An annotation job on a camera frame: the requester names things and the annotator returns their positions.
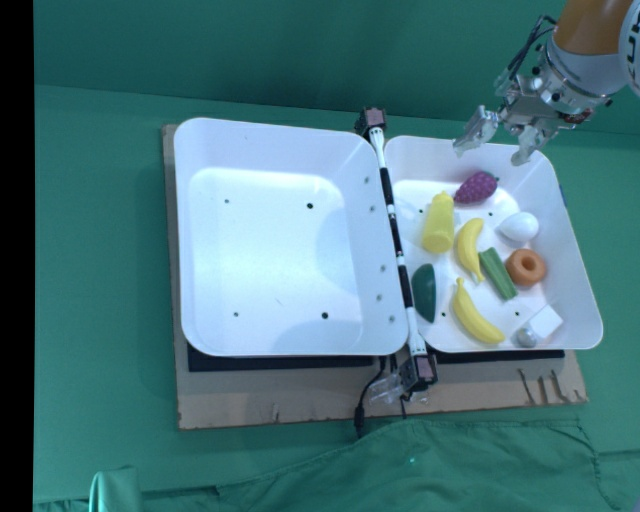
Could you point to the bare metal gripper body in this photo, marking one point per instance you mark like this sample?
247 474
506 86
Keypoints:
537 102

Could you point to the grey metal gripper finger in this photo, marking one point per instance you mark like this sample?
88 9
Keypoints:
527 145
477 127

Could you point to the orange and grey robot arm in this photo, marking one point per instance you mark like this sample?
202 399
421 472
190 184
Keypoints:
587 30

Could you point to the purple grapes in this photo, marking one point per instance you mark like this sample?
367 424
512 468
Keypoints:
475 189

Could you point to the white egg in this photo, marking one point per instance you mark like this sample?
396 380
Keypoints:
520 226

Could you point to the white plastic tray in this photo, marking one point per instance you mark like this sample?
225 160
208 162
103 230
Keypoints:
565 240
270 250

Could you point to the yellow bottle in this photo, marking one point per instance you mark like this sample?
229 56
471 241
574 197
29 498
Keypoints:
439 225

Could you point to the yellow banana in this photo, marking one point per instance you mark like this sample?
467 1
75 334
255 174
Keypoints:
467 247
472 315

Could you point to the thin black and white rod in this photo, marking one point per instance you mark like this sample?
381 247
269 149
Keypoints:
395 225

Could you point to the orange doughnut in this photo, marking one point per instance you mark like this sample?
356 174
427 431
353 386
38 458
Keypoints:
515 276

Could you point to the white cube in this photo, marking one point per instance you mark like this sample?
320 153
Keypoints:
546 322

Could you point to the brown cardboard board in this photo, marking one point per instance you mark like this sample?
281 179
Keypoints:
300 395

